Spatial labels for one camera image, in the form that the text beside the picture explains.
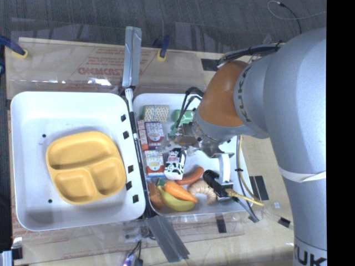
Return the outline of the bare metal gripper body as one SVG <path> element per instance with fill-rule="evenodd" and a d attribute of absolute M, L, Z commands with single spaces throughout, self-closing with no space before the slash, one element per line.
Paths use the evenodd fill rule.
<path fill-rule="evenodd" d="M 194 122 L 180 125 L 173 137 L 173 142 L 186 150 L 202 151 L 210 158 L 217 158 L 224 154 L 219 148 L 221 143 L 207 136 Z"/>

